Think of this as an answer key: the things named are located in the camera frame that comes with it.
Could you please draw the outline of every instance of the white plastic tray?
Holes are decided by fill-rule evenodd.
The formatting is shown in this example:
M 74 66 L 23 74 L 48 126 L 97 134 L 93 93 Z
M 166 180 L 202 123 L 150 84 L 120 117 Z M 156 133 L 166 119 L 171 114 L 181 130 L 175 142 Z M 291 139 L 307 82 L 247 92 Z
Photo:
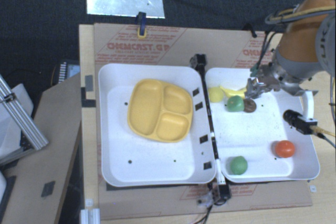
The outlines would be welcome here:
M 208 88 L 222 85 L 239 90 L 246 86 L 248 69 L 213 68 L 206 73 Z M 302 135 L 282 119 L 287 109 L 302 114 L 299 97 L 284 91 L 264 93 L 255 99 L 257 110 L 253 113 L 228 112 L 224 102 L 210 103 L 221 169 L 229 180 L 236 183 L 267 182 L 279 180 L 313 179 L 320 165 L 310 135 Z M 277 141 L 290 140 L 296 147 L 293 157 L 275 156 L 273 146 Z M 233 175 L 230 160 L 243 156 L 248 170 Z
M 202 184 L 216 173 L 214 153 L 199 74 L 189 67 L 109 64 L 99 71 L 102 174 L 114 186 Z M 190 131 L 177 143 L 163 143 L 133 133 L 128 102 L 142 79 L 159 79 L 184 88 L 193 98 Z M 193 91 L 199 93 L 193 97 Z M 203 108 L 196 110 L 195 105 Z M 200 137 L 207 141 L 200 143 Z

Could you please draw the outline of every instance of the blue clamp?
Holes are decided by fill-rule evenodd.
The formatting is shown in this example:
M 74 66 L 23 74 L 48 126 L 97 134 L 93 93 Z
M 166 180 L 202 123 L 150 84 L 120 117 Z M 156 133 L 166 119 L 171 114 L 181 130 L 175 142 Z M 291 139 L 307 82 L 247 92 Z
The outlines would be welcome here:
M 135 19 L 135 23 L 139 26 L 138 27 L 138 38 L 145 38 L 147 35 L 146 30 L 146 13 L 139 12 Z

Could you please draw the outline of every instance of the yellow plate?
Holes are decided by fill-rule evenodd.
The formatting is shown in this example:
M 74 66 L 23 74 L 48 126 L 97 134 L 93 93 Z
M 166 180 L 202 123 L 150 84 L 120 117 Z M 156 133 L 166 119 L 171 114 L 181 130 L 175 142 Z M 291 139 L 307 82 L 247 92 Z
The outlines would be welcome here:
M 181 87 L 154 79 L 135 85 L 127 115 L 134 133 L 161 142 L 178 142 L 188 134 L 192 117 L 193 100 Z

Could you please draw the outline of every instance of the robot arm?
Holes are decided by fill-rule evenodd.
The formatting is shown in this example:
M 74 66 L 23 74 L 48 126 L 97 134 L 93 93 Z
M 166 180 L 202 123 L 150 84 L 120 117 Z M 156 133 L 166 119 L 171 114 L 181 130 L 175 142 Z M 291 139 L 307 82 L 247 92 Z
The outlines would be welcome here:
M 260 66 L 255 78 L 248 79 L 246 98 L 280 89 L 301 96 L 305 90 L 299 85 L 317 72 L 325 70 L 335 77 L 335 0 L 305 0 L 290 15 L 280 15 L 270 15 L 266 22 L 290 23 L 272 62 Z

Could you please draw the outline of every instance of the red tomato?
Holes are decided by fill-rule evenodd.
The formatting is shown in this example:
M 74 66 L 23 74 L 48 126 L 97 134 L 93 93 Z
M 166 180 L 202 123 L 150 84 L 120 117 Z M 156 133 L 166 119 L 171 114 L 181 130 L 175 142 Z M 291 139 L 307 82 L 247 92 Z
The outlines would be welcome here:
M 295 153 L 295 146 L 288 140 L 282 140 L 275 145 L 275 153 L 281 158 L 291 157 Z

